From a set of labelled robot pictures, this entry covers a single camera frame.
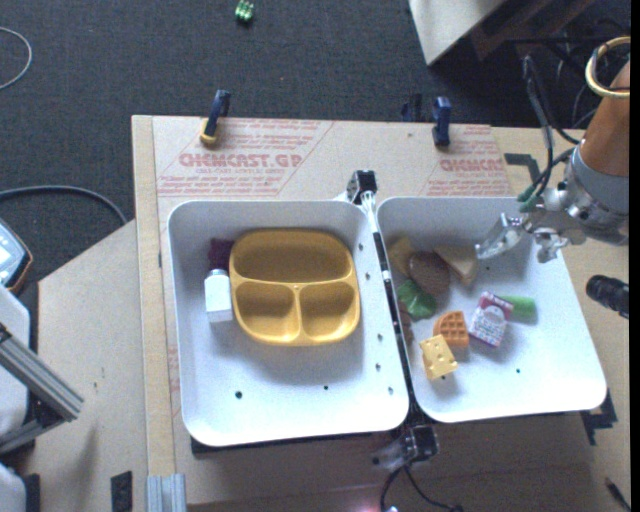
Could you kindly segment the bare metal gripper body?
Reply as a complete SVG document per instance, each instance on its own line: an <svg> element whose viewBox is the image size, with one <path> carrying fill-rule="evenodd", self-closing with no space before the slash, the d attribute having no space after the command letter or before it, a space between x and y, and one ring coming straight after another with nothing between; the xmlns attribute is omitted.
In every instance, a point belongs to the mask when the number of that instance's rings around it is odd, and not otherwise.
<svg viewBox="0 0 640 512"><path fill-rule="evenodd" d="M539 245L581 245L593 239L627 245L628 216L606 207L575 177L533 193L520 210L522 226Z"/></svg>

